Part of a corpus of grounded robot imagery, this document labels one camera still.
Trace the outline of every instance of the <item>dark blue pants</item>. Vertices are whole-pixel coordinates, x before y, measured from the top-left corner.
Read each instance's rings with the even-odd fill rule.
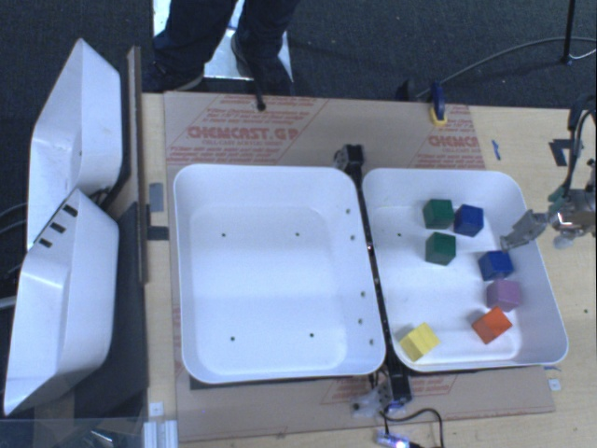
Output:
[[[175,72],[200,72],[214,56],[238,0],[172,0],[156,35],[155,60]],[[248,57],[272,58],[300,0],[245,0],[237,35]]]

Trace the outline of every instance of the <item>cube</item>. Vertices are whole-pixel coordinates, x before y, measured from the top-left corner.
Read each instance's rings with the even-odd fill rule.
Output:
[[[487,314],[473,322],[473,329],[485,344],[497,339],[510,327],[512,322],[499,307],[493,307]]]
[[[439,345],[439,338],[425,322],[416,329],[411,330],[400,341],[400,346],[413,362],[416,362],[437,345]]]
[[[507,252],[492,250],[479,259],[483,280],[504,279],[514,272],[512,260]]]
[[[454,210],[449,199],[431,199],[423,207],[427,229],[448,229],[454,221]]]
[[[434,264],[448,265],[456,257],[456,238],[453,235],[434,232],[425,242],[425,260]]]
[[[454,232],[475,237],[483,229],[483,210],[474,205],[461,205],[454,215]]]
[[[487,286],[487,306],[510,312],[521,304],[521,287],[513,280],[498,279]]]

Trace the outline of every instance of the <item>person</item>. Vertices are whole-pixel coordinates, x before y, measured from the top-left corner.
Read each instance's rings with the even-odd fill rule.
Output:
[[[143,74],[143,91],[190,90],[214,56],[238,0],[171,0],[163,32],[153,39],[154,61]],[[245,0],[232,51],[239,72],[259,93],[294,93],[278,53],[301,0]]]

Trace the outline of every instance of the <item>black carpet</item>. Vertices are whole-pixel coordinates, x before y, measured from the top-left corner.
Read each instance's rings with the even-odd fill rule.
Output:
[[[596,8],[576,0],[574,35],[595,38]],[[289,30],[297,91],[392,100],[407,78],[422,91],[498,51],[563,36],[567,11],[568,0],[305,0]],[[152,0],[0,0],[0,213],[26,200],[31,131],[75,41],[116,67],[133,45],[148,60],[152,16]],[[594,48],[575,42],[572,51]],[[595,55],[564,65],[562,52],[555,42],[508,54],[447,83],[446,97],[567,107],[595,93]],[[0,231],[24,215],[2,217]],[[0,297],[15,293],[18,271],[7,272],[23,257],[23,238],[23,227],[0,234]]]

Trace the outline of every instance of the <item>blue cube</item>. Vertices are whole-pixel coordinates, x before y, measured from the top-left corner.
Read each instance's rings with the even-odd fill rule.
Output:
[[[483,280],[504,279],[514,272],[512,260],[507,252],[492,250],[479,259]]]
[[[473,205],[461,205],[454,216],[454,232],[475,237],[481,229],[483,229],[483,210]]]

